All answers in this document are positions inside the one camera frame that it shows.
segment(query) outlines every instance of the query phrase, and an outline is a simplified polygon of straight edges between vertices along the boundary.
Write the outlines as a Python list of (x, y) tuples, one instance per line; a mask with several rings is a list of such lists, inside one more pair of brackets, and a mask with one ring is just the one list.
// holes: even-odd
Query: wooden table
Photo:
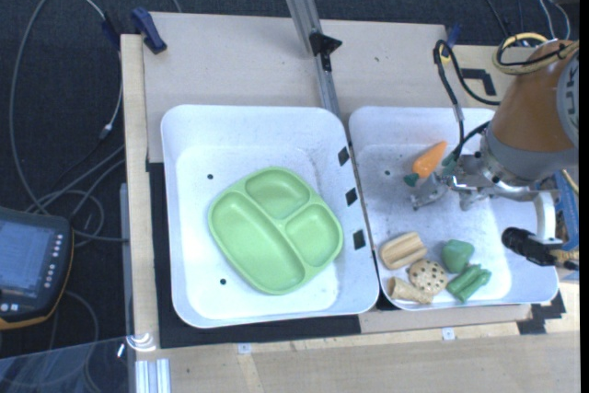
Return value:
[[(153, 15), (160, 35), (176, 54), (173, 63), (158, 66), (168, 67), (169, 71), (169, 80), (161, 90), (157, 91), (157, 84), (146, 84), (153, 81), (150, 74), (161, 74), (161, 70), (154, 73), (157, 67), (150, 62), (153, 58), (147, 56), (142, 38), (121, 38), (133, 324), (135, 333), (149, 333), (156, 347), (154, 351), (140, 353), (140, 359), (169, 359), (172, 391), (341, 392), (393, 386), (398, 391), (564, 391), (566, 386), (571, 391), (579, 390), (576, 283), (562, 284), (567, 314), (559, 321), (547, 321), (549, 335), (520, 335), (516, 322), (531, 317), (530, 305), (417, 313), (373, 309), (360, 315), (362, 334), (355, 336), (159, 349), (145, 160), (147, 156), (157, 159), (160, 152), (157, 140), (161, 114), (182, 102), (300, 106), (320, 103), (314, 66), (297, 52), (290, 18)], [(196, 27), (202, 37), (195, 37), (187, 69), (174, 69), (181, 68), (178, 54), (185, 53), (176, 44), (174, 29)], [(323, 29), (343, 40), (344, 45), (351, 44), (348, 50), (337, 50), (332, 55), (343, 120), (363, 105), (448, 105), (439, 81), (430, 80), (436, 77), (430, 59), (431, 45), (436, 38), (444, 37), (442, 26), (331, 20), (323, 23)], [(271, 40), (272, 35), (276, 35), (275, 40)], [(488, 70), (493, 50), (494, 47), (455, 48), (463, 67)], [(244, 62), (248, 68), (247, 86), (231, 87), (232, 80), (243, 76)], [(284, 72), (283, 80), (276, 83), (275, 69), (280, 66), (286, 66), (290, 72)], [(269, 78), (274, 80), (270, 85)], [(478, 106), (466, 97), (451, 73), (449, 78), (461, 103)], [(493, 79), (501, 95), (508, 81)], [(194, 81), (191, 92), (182, 89), (187, 80)], [(205, 88), (196, 87), (197, 83), (206, 84), (206, 80), (209, 83)]]

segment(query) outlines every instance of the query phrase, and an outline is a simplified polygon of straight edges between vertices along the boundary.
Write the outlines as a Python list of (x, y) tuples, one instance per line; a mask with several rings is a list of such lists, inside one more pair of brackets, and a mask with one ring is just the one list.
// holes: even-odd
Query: white tray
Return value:
[[(318, 108), (180, 105), (161, 123), (166, 173), (172, 300), (199, 328), (291, 318), (362, 313), (379, 283), (343, 125)], [(308, 284), (287, 295), (252, 288), (216, 246), (207, 213), (216, 195), (251, 172), (289, 168), (321, 195), (344, 235), (339, 256)], [(365, 246), (356, 249), (354, 233)]]
[[(485, 109), (465, 109), (464, 114), (465, 133), (492, 117), (492, 111)], [(471, 262), (492, 271), (490, 282), (465, 304), (444, 290), (430, 305), (421, 305), (388, 297), (389, 278), (408, 280), (407, 268), (391, 271), (377, 256), (380, 284), (391, 303), (423, 310), (543, 303), (554, 297), (558, 290), (555, 269), (526, 260), (501, 242), (502, 231), (508, 226), (536, 232), (533, 203), (487, 199), (463, 212), (457, 193), (449, 191), (437, 202), (413, 210), (410, 194), (414, 189), (404, 183), (403, 177), (411, 173), (414, 159), (429, 146), (443, 140), (448, 142), (448, 152), (456, 146), (458, 124), (452, 109), (364, 107), (352, 114), (349, 124), (375, 253), (391, 238), (417, 231), (428, 248), (427, 259), (441, 262), (444, 243), (460, 239), (475, 247)], [(472, 154), (478, 149), (477, 136), (468, 141), (464, 151)]]

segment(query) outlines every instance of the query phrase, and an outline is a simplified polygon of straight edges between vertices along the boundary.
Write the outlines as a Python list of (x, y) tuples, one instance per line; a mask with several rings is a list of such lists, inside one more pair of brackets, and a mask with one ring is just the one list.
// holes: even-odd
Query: orange carrot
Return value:
[(425, 153), (415, 159), (411, 170), (416, 174), (419, 174), (421, 179), (429, 177), (442, 160), (442, 157), (444, 157), (444, 152), (447, 146), (448, 143), (446, 141), (441, 141), (432, 146)]

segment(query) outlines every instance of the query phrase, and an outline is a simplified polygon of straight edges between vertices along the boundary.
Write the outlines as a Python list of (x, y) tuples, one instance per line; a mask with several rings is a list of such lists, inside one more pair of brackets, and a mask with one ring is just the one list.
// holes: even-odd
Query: table top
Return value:
[[(163, 112), (174, 104), (187, 101), (318, 106), (319, 97), (313, 65), (302, 59), (302, 52), (297, 52), (295, 29), (290, 18), (153, 15), (160, 35), (168, 42), (168, 49), (174, 54), (170, 54), (170, 57), (162, 61), (162, 58), (152, 57), (153, 55), (147, 53), (148, 50), (144, 48), (140, 36), (123, 35), (121, 58), (133, 270), (133, 324), (136, 333), (151, 333), (155, 346), (158, 346), (154, 252), (151, 243), (151, 200), (149, 176), (145, 168), (147, 156), (155, 161), (160, 156), (158, 133), (154, 132), (153, 123), (156, 123), (158, 130), (158, 122)], [(199, 40), (200, 43), (193, 44), (192, 51), (183, 51), (179, 45), (185, 45), (187, 42), (176, 43), (182, 29), (184, 34), (188, 34), (186, 29), (198, 29), (206, 40)], [(444, 37), (445, 29), (442, 26), (331, 20), (323, 22), (323, 29), (326, 34), (343, 39), (344, 44), (351, 44), (350, 48), (338, 50), (332, 57), (334, 81), (343, 121), (344, 117), (349, 117), (353, 110), (363, 105), (448, 105), (447, 96), (439, 80), (431, 80), (432, 77), (436, 78), (437, 73), (431, 61), (430, 45), (434, 44), (436, 39)], [(249, 35), (249, 40), (244, 40), (243, 35), (246, 34)], [(225, 49), (223, 54), (218, 55), (217, 51), (221, 44)], [(487, 70), (491, 69), (493, 50), (494, 47), (455, 47), (455, 53), (460, 57), (463, 67), (475, 66)], [(179, 59), (189, 57), (187, 62)], [(279, 66), (284, 69), (281, 75), (276, 72)], [(164, 85), (158, 84), (155, 80), (157, 75), (162, 74), (167, 75)], [(241, 80), (243, 84), (244, 74), (248, 77), (247, 86), (232, 87), (231, 84), (236, 80)], [(398, 80), (390, 80), (390, 77), (396, 77)], [(452, 74), (449, 75), (449, 79), (456, 85), (461, 103), (467, 107), (479, 105), (459, 89)], [(187, 81), (192, 85), (190, 90), (184, 88)], [(501, 96), (509, 82), (504, 78), (494, 82)], [(478, 92), (484, 95), (482, 85)], [(563, 332), (559, 336), (550, 336), (549, 342), (564, 342), (567, 345), (571, 345), (572, 342), (574, 345), (575, 333), (579, 329), (578, 318), (574, 315), (575, 303), (578, 308), (578, 285), (562, 285), (564, 290), (561, 292), (565, 303), (572, 304), (572, 312), (559, 328), (554, 329)], [(283, 365), (282, 362), (297, 364), (306, 371), (314, 372), (311, 374), (313, 377), (320, 375), (313, 367), (312, 359), (316, 355), (322, 359), (317, 359), (317, 362), (325, 363), (324, 367), (330, 371), (329, 375), (338, 373), (345, 377), (348, 374), (341, 366), (350, 362), (352, 358), (347, 356), (356, 355), (358, 352), (366, 353), (368, 358), (364, 359), (364, 366), (370, 365), (371, 356), (376, 356), (380, 359), (376, 363), (384, 367), (390, 364), (392, 358), (383, 362), (382, 356), (390, 356), (395, 351), (395, 345), (408, 342), (414, 348), (413, 353), (408, 355), (414, 355), (416, 368), (423, 360), (418, 360), (415, 355), (419, 356), (420, 349), (426, 344), (429, 348), (433, 345), (438, 348), (438, 342), (443, 338), (444, 332), (448, 338), (477, 340), (476, 346), (461, 345), (456, 351), (451, 352), (452, 355), (469, 355), (474, 349), (481, 352), (487, 350), (489, 354), (498, 353), (501, 342), (483, 339), (489, 337), (507, 337), (515, 350), (523, 349), (526, 354), (532, 353), (536, 348), (532, 345), (531, 337), (522, 339), (523, 336), (519, 335), (516, 324), (517, 321), (531, 317), (530, 305), (475, 306), (468, 309), (448, 308), (418, 313), (372, 309), (359, 315), (362, 331), (359, 336), (256, 344), (253, 347), (249, 346), (248, 351), (244, 352), (245, 355), (233, 344), (156, 349), (155, 353), (146, 354), (146, 358), (163, 355), (173, 361), (171, 370), (175, 378), (174, 391), (177, 391), (176, 387), (178, 391), (184, 387), (189, 388), (197, 373), (201, 379), (202, 376), (207, 376), (209, 383), (204, 384), (214, 390), (214, 386), (218, 384), (211, 377), (212, 372), (207, 365), (212, 367), (212, 364), (217, 362), (217, 372), (224, 372), (224, 387), (235, 382), (232, 391), (264, 391), (260, 383), (260, 379), (264, 378), (264, 386), (269, 387), (268, 391), (273, 391), (275, 389), (272, 389), (270, 384), (280, 381), (277, 379), (280, 374), (275, 368)], [(340, 346), (342, 348), (336, 352), (331, 349)], [(323, 352), (329, 352), (329, 355), (323, 355)], [(196, 358), (199, 359), (198, 366), (195, 364)], [(572, 359), (567, 359), (567, 364), (578, 362), (574, 354)], [(230, 375), (225, 375), (226, 370), (231, 371)], [(541, 372), (544, 380), (547, 380), (546, 375), (551, 375), (541, 369), (538, 369), (538, 372)], [(294, 382), (294, 385), (294, 371), (289, 370), (284, 374), (286, 384)], [(377, 384), (379, 380), (376, 378), (373, 381)]]

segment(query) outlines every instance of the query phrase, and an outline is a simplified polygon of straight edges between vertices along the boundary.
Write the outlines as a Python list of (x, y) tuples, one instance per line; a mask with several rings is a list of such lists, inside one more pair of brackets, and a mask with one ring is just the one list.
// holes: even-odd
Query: green plate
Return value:
[(341, 225), (323, 199), (287, 168), (265, 168), (216, 197), (209, 228), (252, 286), (283, 295), (307, 283), (341, 250)]

